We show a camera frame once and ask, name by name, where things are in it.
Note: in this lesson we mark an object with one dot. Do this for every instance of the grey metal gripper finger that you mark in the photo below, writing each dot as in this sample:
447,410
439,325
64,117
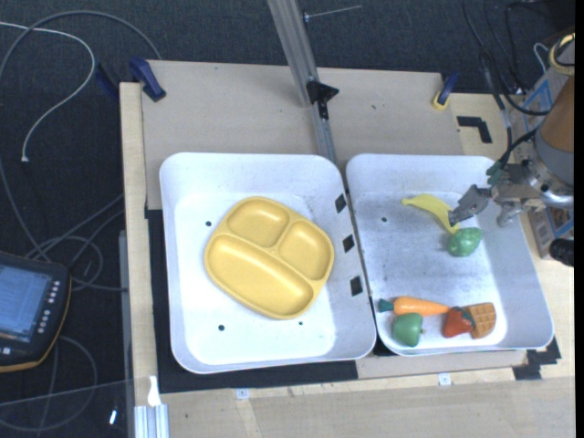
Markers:
507,215
470,204

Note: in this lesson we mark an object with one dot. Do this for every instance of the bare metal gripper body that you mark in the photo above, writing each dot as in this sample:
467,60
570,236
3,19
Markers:
515,187

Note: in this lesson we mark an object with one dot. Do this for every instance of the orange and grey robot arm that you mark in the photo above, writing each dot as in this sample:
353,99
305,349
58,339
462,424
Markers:
557,121

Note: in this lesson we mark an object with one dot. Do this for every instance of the yellow banana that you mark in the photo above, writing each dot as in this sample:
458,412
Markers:
433,205

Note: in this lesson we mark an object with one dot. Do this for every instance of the green broccoli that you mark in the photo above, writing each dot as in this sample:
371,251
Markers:
463,243

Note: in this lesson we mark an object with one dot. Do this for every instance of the white plastic tray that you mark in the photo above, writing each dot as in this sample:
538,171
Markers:
410,263
255,340

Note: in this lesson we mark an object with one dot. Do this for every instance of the brown waffle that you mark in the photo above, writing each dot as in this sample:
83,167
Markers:
484,320

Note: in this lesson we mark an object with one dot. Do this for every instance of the orange carrot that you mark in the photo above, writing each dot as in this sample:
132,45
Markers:
417,306

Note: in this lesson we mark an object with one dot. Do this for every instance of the red bell pepper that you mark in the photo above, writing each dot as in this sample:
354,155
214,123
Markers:
455,324

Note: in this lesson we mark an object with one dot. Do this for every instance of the green bell pepper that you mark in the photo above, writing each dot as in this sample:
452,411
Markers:
407,330

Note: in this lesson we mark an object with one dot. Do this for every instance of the yellow divided plate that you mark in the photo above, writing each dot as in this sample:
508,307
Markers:
255,272

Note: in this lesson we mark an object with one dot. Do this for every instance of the brown cardboard board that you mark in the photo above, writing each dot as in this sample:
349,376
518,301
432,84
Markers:
237,107

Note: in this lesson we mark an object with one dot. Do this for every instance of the black cylinder on white bracket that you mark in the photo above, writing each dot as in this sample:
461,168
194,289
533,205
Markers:
563,251

